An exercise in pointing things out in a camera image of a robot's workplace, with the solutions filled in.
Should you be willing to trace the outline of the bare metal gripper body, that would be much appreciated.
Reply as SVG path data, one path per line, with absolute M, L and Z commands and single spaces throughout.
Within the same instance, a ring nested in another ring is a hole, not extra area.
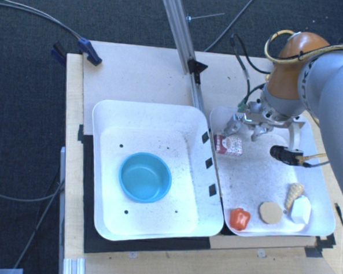
M 262 102 L 249 102 L 244 110 L 242 122 L 252 127 L 259 126 L 272 130 L 276 127 L 287 128 L 293 122 L 293 118 L 284 116 L 278 111 Z

